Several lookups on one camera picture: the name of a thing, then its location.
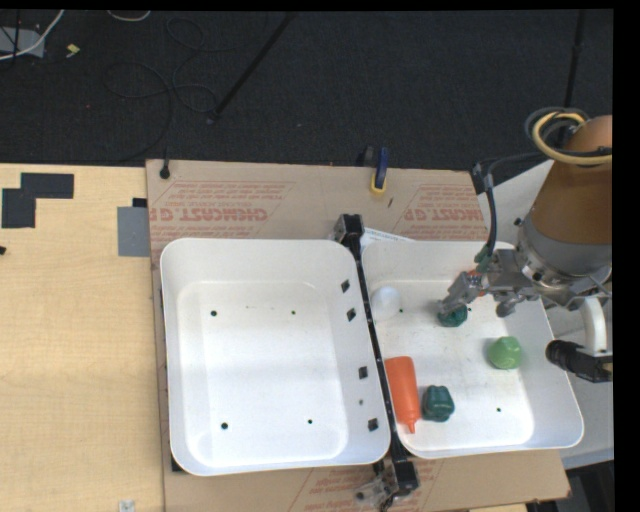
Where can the black cylinder on white bracket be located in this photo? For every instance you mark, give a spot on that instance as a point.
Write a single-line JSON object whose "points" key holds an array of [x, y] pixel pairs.
{"points": [[575, 357]]}

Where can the white paper label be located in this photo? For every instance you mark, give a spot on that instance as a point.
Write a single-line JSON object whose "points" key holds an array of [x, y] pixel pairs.
{"points": [[387, 235]]}

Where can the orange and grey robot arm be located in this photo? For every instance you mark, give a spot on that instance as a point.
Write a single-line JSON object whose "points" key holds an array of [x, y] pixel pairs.
{"points": [[575, 200]]}

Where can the orange squeeze bottle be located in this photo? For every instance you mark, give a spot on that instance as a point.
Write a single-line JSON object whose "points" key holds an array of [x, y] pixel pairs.
{"points": [[402, 385]]}

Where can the thin black rod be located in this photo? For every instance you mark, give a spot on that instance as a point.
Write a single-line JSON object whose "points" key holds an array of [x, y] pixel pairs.
{"points": [[377, 345]]}

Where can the brown cardboard board red print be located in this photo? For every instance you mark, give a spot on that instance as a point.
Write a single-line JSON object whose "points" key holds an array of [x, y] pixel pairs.
{"points": [[240, 210]]}

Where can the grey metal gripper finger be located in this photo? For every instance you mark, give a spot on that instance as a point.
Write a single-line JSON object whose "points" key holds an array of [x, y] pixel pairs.
{"points": [[462, 292], [507, 305]]}

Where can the dark green toy pepper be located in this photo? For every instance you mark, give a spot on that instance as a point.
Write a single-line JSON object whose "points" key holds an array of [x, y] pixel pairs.
{"points": [[438, 404], [454, 319]]}

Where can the white plastic cup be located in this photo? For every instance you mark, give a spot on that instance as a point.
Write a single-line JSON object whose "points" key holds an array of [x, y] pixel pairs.
{"points": [[386, 302]]}

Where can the white plastic tray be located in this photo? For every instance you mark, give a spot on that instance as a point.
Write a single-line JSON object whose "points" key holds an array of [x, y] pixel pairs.
{"points": [[260, 360], [465, 395]]}

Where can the light green toy pepper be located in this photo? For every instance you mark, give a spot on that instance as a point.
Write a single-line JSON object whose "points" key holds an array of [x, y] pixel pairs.
{"points": [[505, 352]]}

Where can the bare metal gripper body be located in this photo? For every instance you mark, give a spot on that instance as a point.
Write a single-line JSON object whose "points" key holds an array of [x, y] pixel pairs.
{"points": [[510, 275]]}

